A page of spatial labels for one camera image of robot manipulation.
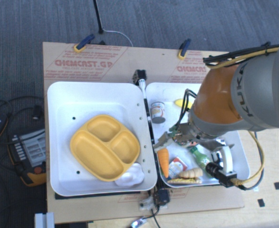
yellow divided plate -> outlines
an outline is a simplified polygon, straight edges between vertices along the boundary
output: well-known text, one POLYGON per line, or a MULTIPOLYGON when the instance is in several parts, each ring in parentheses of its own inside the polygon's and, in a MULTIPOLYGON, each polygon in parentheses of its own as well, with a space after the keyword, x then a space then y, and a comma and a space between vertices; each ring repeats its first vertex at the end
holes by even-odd
POLYGON ((140 144, 121 122, 102 114, 76 131, 70 149, 78 162, 98 179, 114 181, 135 162, 140 144))

orange carrot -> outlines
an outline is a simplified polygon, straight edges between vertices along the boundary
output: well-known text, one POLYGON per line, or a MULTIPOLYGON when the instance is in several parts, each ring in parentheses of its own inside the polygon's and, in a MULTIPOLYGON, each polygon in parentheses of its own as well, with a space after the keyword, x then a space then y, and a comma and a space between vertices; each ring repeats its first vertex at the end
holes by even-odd
POLYGON ((159 165, 162 168, 165 178, 169 177, 169 151, 163 148, 157 152, 159 165))

tin can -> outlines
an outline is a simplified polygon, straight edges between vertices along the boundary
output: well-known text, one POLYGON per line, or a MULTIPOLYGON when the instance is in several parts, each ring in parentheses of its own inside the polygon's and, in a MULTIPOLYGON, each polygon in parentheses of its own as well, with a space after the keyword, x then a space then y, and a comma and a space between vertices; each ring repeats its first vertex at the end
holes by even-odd
POLYGON ((166 119, 164 117, 164 103, 157 101, 151 104, 151 119, 155 124, 161 124, 166 119))

yellow object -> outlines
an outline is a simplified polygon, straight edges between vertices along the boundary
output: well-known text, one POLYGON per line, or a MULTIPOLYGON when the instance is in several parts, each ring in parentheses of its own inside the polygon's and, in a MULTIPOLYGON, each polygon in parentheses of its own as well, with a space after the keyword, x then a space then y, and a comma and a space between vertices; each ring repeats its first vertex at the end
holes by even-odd
POLYGON ((252 53, 249 53, 249 54, 239 56, 237 58, 233 58, 231 60, 218 62, 214 66, 207 66, 207 67, 210 68, 210 69, 217 69, 217 68, 229 66, 231 64, 238 63, 238 62, 241 63, 242 60, 245 60, 245 59, 248 59, 248 58, 251 58, 251 57, 260 56, 260 55, 264 55, 264 54, 271 53, 271 52, 277 52, 278 50, 279 50, 279 47, 269 48, 267 50, 256 51, 256 52, 252 52, 252 53))
POLYGON ((261 172, 264 169, 265 166, 265 156, 264 156, 264 151, 262 149, 262 146, 260 144, 260 142, 258 141, 258 139, 254 136, 254 134, 250 131, 248 131, 248 133, 251 135, 251 137, 254 139, 255 143, 257 144, 258 150, 260 152, 260 159, 261 159, 261 166, 259 168, 259 170, 250 178, 245 179, 245 180, 241 180, 238 178, 232 178, 231 182, 235 185, 235 186, 240 186, 240 185, 244 185, 246 182, 252 181, 255 178, 257 178, 258 176, 260 176, 261 172))
POLYGON ((199 179, 198 177, 195 178, 174 178, 171 180, 168 180, 168 183, 171 184, 201 184, 202 180, 199 179))
POLYGON ((102 114, 75 132, 70 149, 79 163, 98 179, 114 181, 135 162, 140 144, 121 122, 102 114))
POLYGON ((186 58, 186 55, 187 55, 187 53, 185 53, 185 55, 182 56, 182 51, 183 51, 183 50, 179 50, 178 55, 177 55, 177 57, 178 57, 180 60, 184 60, 184 59, 186 58))
POLYGON ((22 177, 21 177, 21 180, 28 187, 35 187, 35 186, 38 186, 38 185, 46 182, 46 173, 41 173, 39 175, 33 174, 33 173, 28 173, 27 175, 33 181, 33 183, 31 183, 31 184, 26 183, 22 177))
MULTIPOLYGON (((176 101, 174 101, 174 103, 179 106, 179 107, 182 107, 183 106, 183 99, 178 99, 176 101)), ((192 103, 189 101, 188 102, 188 108, 190 109, 192 106, 192 103)))
POLYGON ((74 51, 79 53, 82 52, 86 47, 82 47, 80 50, 77 49, 78 44, 74 45, 74 51))
POLYGON ((163 148, 157 152, 158 162, 162 171, 164 173, 164 177, 169 177, 169 151, 167 148, 163 148))
POLYGON ((199 167, 192 168, 190 170, 182 171, 178 174, 182 178, 195 178, 203 175, 202 169, 199 167))

clamp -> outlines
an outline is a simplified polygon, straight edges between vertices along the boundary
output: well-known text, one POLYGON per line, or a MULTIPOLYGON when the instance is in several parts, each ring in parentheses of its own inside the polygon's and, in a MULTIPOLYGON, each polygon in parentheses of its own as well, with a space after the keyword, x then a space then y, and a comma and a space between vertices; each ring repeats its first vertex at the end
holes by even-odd
POLYGON ((186 58, 186 53, 187 53, 187 49, 190 45, 191 40, 190 39, 186 39, 181 46, 179 47, 179 53, 178 53, 178 58, 180 60, 184 60, 186 58))
POLYGON ((74 51, 77 53, 82 52, 86 48, 85 45, 91 43, 94 38, 95 36, 93 34, 84 38, 79 44, 74 45, 74 51))

